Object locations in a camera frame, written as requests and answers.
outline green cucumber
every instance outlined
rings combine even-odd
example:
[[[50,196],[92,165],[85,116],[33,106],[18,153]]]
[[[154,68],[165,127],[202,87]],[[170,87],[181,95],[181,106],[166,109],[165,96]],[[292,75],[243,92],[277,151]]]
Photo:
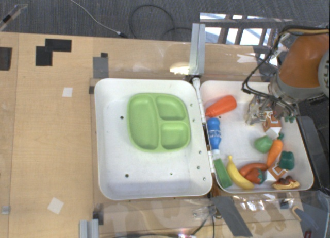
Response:
[[[224,166],[221,158],[216,159],[213,162],[214,162],[214,167],[216,168],[217,177],[220,180],[221,186],[224,189],[231,186],[233,184],[232,180],[231,180],[230,176],[228,175],[227,169]]]

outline white tray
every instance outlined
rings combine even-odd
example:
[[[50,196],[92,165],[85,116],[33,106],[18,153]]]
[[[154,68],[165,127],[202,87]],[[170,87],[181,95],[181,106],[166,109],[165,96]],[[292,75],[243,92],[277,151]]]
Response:
[[[259,91],[268,92],[268,83],[252,82],[250,85]],[[260,153],[253,146],[254,141],[264,136],[265,132],[261,123],[253,126],[245,123],[244,114],[253,95],[242,92],[241,87],[242,82],[238,81],[206,81],[201,85],[204,109],[219,98],[229,94],[234,96],[237,101],[235,110],[221,116],[220,130],[222,141],[219,149],[225,166],[228,163],[228,155],[232,155],[233,162],[238,168],[253,162],[265,163],[267,159],[267,154]],[[283,139],[284,150],[293,152],[295,158],[295,168],[289,171],[287,175],[292,176],[300,183],[300,187],[297,190],[307,190],[311,188],[314,177],[296,121],[291,124],[282,120],[282,133],[285,135]],[[271,183],[267,182],[255,185],[255,188],[252,190],[243,190],[233,183],[231,187],[224,189],[224,191],[232,194],[283,192],[275,190],[271,187]]]
[[[127,131],[127,103],[138,93],[167,93],[186,105],[191,141],[178,151],[136,149]],[[200,196],[212,177],[194,87],[180,80],[103,79],[95,87],[98,179],[113,200]]]

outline orange carrot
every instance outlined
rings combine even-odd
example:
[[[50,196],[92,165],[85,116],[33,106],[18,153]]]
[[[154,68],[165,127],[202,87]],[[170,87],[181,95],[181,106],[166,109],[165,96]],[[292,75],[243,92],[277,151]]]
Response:
[[[220,114],[234,110],[237,107],[237,102],[234,97],[227,95],[219,99],[206,109],[205,115],[208,117],[215,117]]]
[[[276,158],[279,156],[279,154],[283,150],[283,142],[282,142],[283,134],[279,134],[278,138],[274,140],[272,147],[270,148],[267,156],[267,162],[266,165],[267,167],[270,167]]]
[[[245,177],[252,169],[259,168],[261,171],[266,171],[268,169],[267,165],[264,163],[251,163],[247,164],[239,170],[239,173]]]

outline wooden table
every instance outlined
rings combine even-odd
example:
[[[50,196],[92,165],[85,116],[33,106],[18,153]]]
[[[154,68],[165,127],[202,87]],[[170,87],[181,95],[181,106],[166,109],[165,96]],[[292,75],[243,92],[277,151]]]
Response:
[[[36,66],[36,46],[44,46],[46,38],[72,40],[72,51],[53,52],[53,66]],[[11,207],[9,215],[0,215],[0,237],[78,237],[79,220],[90,220],[94,210],[89,94],[93,57],[108,53],[110,77],[182,79],[169,67],[189,61],[190,43],[2,32],[0,46],[13,49],[11,69],[0,71],[0,206]],[[204,79],[242,80],[242,74],[255,67],[250,53],[249,46],[208,44]],[[62,96],[64,88],[73,88],[72,97]],[[53,197],[64,202],[59,214],[47,209]],[[150,207],[148,202],[131,206]],[[109,219],[124,213],[120,206],[125,203],[108,201]],[[170,207],[164,218],[180,215],[178,210]],[[263,223],[248,223],[259,230],[255,237],[301,234],[297,220],[277,211],[265,211]],[[151,229],[153,215],[144,214],[150,221],[146,225],[141,218],[135,221],[138,212],[131,212],[122,228]],[[281,231],[273,229],[277,220],[282,222]],[[114,222],[108,227],[112,231],[118,229]],[[208,226],[199,234],[211,237],[211,230]],[[223,220],[216,232],[230,234]]]

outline white cable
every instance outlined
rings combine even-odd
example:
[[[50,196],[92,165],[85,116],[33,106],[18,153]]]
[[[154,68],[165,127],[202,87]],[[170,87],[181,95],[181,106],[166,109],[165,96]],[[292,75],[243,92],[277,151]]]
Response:
[[[74,0],[69,0],[69,1],[71,1],[71,2],[73,2],[74,4],[76,4],[77,6],[79,6],[83,11],[85,11],[95,22],[97,22],[100,26],[102,26],[102,27],[104,27],[104,28],[106,28],[106,29],[109,29],[109,30],[111,30],[112,32],[115,32],[116,34],[118,34],[118,35],[120,35],[121,36],[121,32],[120,31],[116,31],[116,30],[114,30],[114,29],[112,29],[112,28],[110,28],[110,27],[107,27],[107,26],[105,26],[105,25],[103,25],[102,23],[100,23],[98,20],[96,20],[96,18],[94,17],[94,16],[92,16],[92,14],[84,7],[84,6],[82,6],[82,5],[80,5],[79,3],[77,3],[76,1],[74,1]]]

